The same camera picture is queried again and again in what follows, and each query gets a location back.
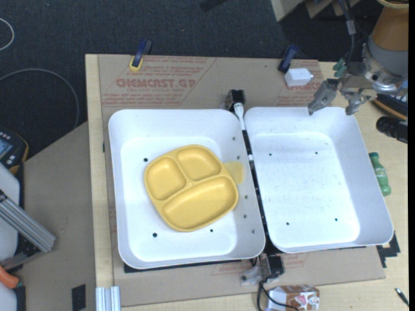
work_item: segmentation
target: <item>orange object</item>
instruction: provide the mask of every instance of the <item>orange object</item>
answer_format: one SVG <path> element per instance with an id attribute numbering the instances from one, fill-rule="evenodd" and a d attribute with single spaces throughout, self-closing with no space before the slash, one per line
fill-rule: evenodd
<path id="1" fill-rule="evenodd" d="M 6 270 L 0 266 L 0 282 L 7 288 L 14 289 L 19 283 L 19 278 L 7 273 Z"/>
<path id="2" fill-rule="evenodd" d="M 409 45 L 409 8 L 385 7 L 373 29 L 373 41 L 389 51 L 407 51 Z"/>

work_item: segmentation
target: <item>orange handle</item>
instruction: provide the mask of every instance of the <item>orange handle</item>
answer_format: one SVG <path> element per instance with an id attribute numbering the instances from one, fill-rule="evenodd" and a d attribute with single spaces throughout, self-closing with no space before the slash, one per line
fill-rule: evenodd
<path id="1" fill-rule="evenodd" d="M 7 288 L 14 289 L 18 285 L 19 279 L 7 273 L 6 270 L 0 266 L 0 282 Z"/>

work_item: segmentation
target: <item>electronic device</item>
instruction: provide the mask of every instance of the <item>electronic device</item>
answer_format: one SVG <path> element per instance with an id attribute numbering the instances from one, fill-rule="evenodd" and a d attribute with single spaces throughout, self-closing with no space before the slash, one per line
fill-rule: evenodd
<path id="1" fill-rule="evenodd" d="M 16 132 L 0 126 L 0 163 L 15 174 L 26 160 L 29 146 Z"/>

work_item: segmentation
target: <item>dark carpet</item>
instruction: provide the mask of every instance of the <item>dark carpet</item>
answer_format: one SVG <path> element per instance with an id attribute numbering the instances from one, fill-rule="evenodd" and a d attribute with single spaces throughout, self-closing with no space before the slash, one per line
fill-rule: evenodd
<path id="1" fill-rule="evenodd" d="M 375 0 L 353 7 L 368 32 L 380 12 Z M 0 17 L 15 32 L 0 51 L 0 125 L 29 143 L 29 157 L 87 120 L 85 54 L 135 54 L 145 37 L 153 55 L 281 58 L 295 43 L 296 58 L 334 62 L 350 46 L 331 6 L 311 19 L 301 4 L 278 23 L 270 0 L 0 0 Z M 0 23 L 0 47 L 10 36 Z M 51 73 L 3 78 L 33 68 Z"/>

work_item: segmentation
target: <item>wire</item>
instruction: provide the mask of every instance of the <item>wire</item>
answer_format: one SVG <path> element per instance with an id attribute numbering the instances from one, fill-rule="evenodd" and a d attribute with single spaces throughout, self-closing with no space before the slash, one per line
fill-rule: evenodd
<path id="1" fill-rule="evenodd" d="M 377 2 L 385 7 L 394 9 L 409 8 L 409 0 L 377 0 Z"/>
<path id="2" fill-rule="evenodd" d="M 3 19 L 3 18 L 0 17 L 0 21 L 2 21 L 3 23 L 5 23 L 10 28 L 10 31 L 12 32 L 12 39 L 5 46 L 3 46 L 3 47 L 0 48 L 0 51 L 3 51 L 7 47 L 9 47 L 12 44 L 12 42 L 14 41 L 14 30 L 13 30 L 13 27 L 10 25 L 10 23 L 8 21 L 6 21 L 5 19 Z"/>
<path id="3" fill-rule="evenodd" d="M 27 69 L 20 69 L 18 71 L 13 71 L 10 74 L 7 74 L 5 76 L 0 77 L 0 82 L 2 82 L 3 80 L 5 80 L 6 78 L 21 74 L 21 73 L 47 73 L 50 75 L 53 75 L 57 78 L 59 78 L 63 83 L 65 83 L 68 88 L 71 90 L 73 97 L 75 99 L 75 103 L 76 103 L 76 118 L 75 118 L 75 124 L 73 126 L 73 128 L 75 129 L 78 126 L 78 122 L 79 122 L 79 100 L 78 100 L 78 96 L 77 93 L 75 92 L 75 90 L 73 89 L 72 85 L 62 76 L 60 76 L 59 74 L 54 73 L 53 71 L 47 70 L 47 69 L 42 69 L 42 68 L 27 68 Z"/>
<path id="4" fill-rule="evenodd" d="M 351 57 L 353 56 L 353 52 L 355 50 L 355 42 L 356 42 L 355 33 L 356 33 L 356 31 L 354 29 L 354 25 L 357 24 L 357 22 L 355 21 L 353 15 L 351 14 L 351 10 L 350 10 L 351 6 L 350 6 L 349 0 L 338 0 L 338 4 L 340 5 L 340 7 L 343 11 L 344 17 L 346 18 L 346 24 L 348 26 L 349 35 L 350 35 L 350 38 L 351 38 L 350 49 L 345 54 L 345 57 L 344 57 L 344 59 L 346 61 L 346 65 L 348 65 L 350 63 Z"/>
<path id="5" fill-rule="evenodd" d="M 270 299 L 270 301 L 273 302 L 274 304 L 277 304 L 279 306 L 284 306 L 285 308 L 291 308 L 293 310 L 299 311 L 295 306 L 286 305 L 286 304 L 279 303 L 276 300 L 274 300 L 270 296 L 270 294 L 267 292 L 267 290 L 264 288 L 264 286 L 263 286 L 263 284 L 264 284 L 265 281 L 266 281 L 266 279 L 260 281 L 259 282 L 259 285 L 258 285 L 258 293 L 257 293 L 257 307 L 258 307 L 258 311 L 262 311 L 262 309 L 261 309 L 261 303 L 260 303 L 260 300 L 261 300 L 261 292 L 262 291 L 264 291 L 265 295 L 267 295 L 267 297 Z"/>

